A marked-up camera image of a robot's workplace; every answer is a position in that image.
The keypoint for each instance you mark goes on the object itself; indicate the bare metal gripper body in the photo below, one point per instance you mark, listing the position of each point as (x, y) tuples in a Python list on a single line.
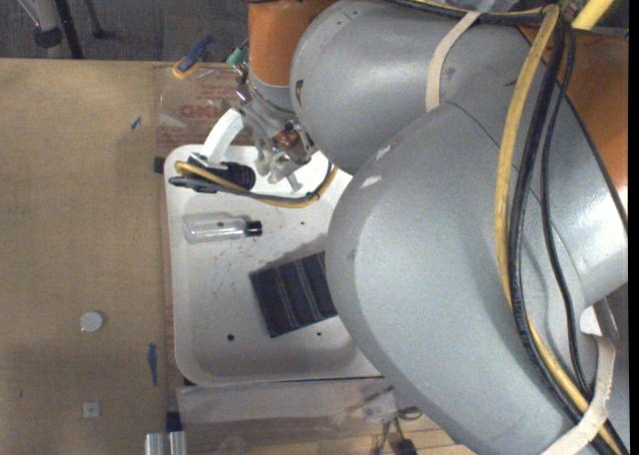
[(279, 136)]

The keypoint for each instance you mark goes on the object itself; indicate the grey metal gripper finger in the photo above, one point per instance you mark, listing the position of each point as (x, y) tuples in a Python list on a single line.
[(285, 174), (263, 162)]

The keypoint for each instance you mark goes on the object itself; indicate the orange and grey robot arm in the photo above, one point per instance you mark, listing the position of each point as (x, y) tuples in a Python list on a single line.
[(439, 243)]

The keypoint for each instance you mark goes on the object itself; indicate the clear plastic bottle black cap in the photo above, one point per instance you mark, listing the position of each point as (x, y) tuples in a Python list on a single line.
[(214, 227)]

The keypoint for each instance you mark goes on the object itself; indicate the black ribbed rectangular block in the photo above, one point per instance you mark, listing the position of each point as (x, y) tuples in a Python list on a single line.
[(292, 296)]

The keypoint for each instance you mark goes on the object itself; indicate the white plastic tray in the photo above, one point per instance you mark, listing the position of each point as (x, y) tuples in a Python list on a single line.
[(214, 293)]

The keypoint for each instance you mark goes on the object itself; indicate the white round disc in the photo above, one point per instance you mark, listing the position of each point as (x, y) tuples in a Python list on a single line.
[(91, 321)]

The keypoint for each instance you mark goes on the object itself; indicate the black cylinder on white bracket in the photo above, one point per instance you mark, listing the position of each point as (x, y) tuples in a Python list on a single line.
[(222, 141)]

